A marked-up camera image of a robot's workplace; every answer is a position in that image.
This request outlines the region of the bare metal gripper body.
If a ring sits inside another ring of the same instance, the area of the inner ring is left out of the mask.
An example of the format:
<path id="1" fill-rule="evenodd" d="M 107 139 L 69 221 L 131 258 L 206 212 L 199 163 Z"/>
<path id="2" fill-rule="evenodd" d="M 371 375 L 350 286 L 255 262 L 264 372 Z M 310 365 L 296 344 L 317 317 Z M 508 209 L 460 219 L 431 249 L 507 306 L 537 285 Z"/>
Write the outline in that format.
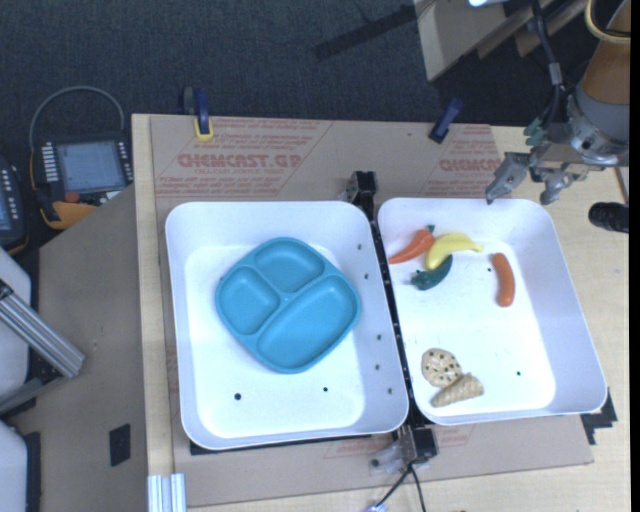
<path id="1" fill-rule="evenodd" d="M 629 165 L 629 143 L 621 142 L 583 118 L 546 128 L 535 119 L 526 128 L 528 166 L 535 181 L 581 181 L 590 171 Z"/>

